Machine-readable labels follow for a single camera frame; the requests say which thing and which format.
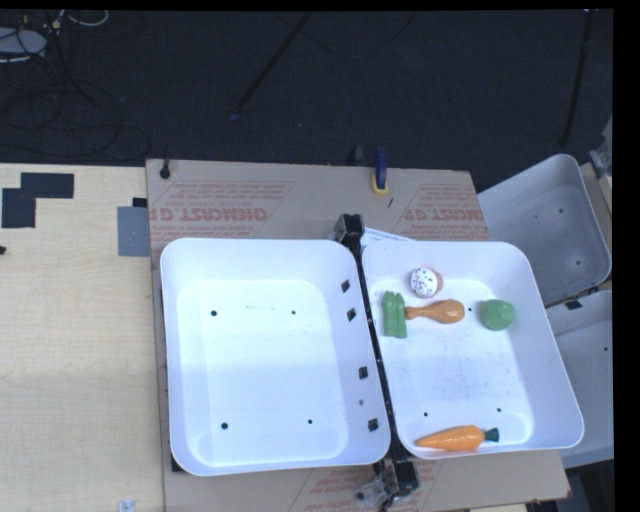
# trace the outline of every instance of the blue clip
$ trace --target blue clip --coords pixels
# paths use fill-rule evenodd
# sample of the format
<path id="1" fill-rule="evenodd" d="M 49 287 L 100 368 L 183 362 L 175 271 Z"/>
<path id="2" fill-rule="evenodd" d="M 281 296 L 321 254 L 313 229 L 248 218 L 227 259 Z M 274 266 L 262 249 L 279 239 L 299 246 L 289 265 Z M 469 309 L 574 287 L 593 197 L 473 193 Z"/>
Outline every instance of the blue clip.
<path id="1" fill-rule="evenodd" d="M 381 147 L 377 147 L 375 151 L 376 174 L 371 177 L 373 192 L 382 196 L 389 192 L 389 183 L 387 182 L 387 157 Z"/>

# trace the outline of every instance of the green ball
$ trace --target green ball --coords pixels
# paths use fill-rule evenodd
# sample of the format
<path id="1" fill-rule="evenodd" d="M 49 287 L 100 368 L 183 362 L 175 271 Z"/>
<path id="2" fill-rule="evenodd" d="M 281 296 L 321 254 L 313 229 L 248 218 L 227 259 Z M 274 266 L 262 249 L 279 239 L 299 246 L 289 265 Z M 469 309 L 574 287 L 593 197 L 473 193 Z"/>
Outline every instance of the green ball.
<path id="1" fill-rule="evenodd" d="M 501 331 L 511 325 L 516 316 L 513 304 L 504 300 L 490 299 L 482 303 L 482 323 L 492 331 Z"/>

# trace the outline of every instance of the dark floor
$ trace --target dark floor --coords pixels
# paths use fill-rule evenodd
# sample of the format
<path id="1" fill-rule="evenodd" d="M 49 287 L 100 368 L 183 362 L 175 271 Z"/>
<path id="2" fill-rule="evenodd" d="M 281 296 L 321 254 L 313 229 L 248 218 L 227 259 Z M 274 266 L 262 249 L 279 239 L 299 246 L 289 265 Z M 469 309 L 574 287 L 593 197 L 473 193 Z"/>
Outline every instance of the dark floor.
<path id="1" fill-rule="evenodd" d="M 0 53 L 1 162 L 344 165 L 362 146 L 369 165 L 381 146 L 481 192 L 556 153 L 589 161 L 612 115 L 612 9 L 591 14 L 566 145 L 583 9 L 315 12 L 236 120 L 302 12 L 60 14 L 0 10 L 46 38 L 44 57 Z"/>

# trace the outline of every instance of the toy food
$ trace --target toy food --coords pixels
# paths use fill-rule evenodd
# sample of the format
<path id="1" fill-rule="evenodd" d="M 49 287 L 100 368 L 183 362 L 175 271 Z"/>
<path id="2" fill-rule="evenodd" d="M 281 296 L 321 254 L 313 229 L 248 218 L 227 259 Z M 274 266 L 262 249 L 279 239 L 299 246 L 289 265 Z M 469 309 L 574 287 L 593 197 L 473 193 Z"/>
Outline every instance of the toy food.
<path id="1" fill-rule="evenodd" d="M 430 299 L 442 289 L 442 276 L 429 267 L 419 268 L 411 273 L 411 289 L 418 297 Z"/>
<path id="2" fill-rule="evenodd" d="M 384 334 L 396 338 L 407 337 L 407 324 L 404 317 L 404 299 L 399 293 L 385 292 L 382 300 L 384 313 Z"/>
<path id="3" fill-rule="evenodd" d="M 480 308 L 482 323 L 492 331 L 501 331 L 509 327 L 515 313 L 513 304 L 499 299 L 484 301 Z"/>
<path id="4" fill-rule="evenodd" d="M 457 300 L 447 299 L 419 308 L 407 306 L 404 316 L 407 320 L 426 316 L 443 324 L 452 324 L 464 318 L 464 306 Z"/>
<path id="5" fill-rule="evenodd" d="M 440 450 L 466 451 L 475 450 L 483 441 L 498 442 L 500 433 L 497 428 L 482 431 L 475 425 L 448 428 L 435 434 L 421 437 L 416 441 L 418 446 L 437 448 Z"/>

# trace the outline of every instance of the orange carrot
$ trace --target orange carrot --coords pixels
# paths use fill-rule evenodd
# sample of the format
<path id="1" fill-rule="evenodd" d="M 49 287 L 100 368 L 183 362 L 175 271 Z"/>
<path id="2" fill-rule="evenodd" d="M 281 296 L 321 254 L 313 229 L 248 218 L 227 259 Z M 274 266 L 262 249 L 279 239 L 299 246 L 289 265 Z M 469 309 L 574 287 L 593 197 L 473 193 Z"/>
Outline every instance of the orange carrot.
<path id="1" fill-rule="evenodd" d="M 482 441 L 498 442 L 500 435 L 497 428 L 486 432 L 475 425 L 453 427 L 435 434 L 421 437 L 416 441 L 418 446 L 425 448 L 438 448 L 440 450 L 466 451 L 475 450 Z"/>

